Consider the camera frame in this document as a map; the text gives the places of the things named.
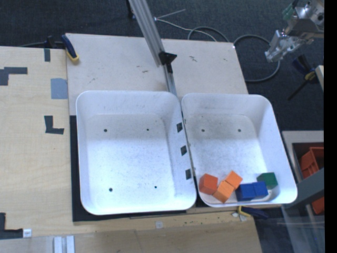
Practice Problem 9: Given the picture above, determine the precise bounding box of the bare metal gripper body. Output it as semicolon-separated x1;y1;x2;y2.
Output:
285;0;324;40

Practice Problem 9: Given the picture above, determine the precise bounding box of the white plastic tray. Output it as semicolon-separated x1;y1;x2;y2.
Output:
181;92;299;208
75;90;198;216

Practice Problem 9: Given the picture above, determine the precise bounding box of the green cube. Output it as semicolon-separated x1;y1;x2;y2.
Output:
256;172;279;190

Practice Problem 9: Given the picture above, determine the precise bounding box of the orange cube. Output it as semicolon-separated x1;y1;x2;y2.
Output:
212;180;235;204
225;170;243;190

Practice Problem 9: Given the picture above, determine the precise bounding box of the blue cube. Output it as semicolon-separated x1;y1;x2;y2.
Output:
252;181;269;199
234;183;256;202

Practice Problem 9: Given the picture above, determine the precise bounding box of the red-orange cube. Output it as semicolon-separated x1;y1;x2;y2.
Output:
199;173;219;196

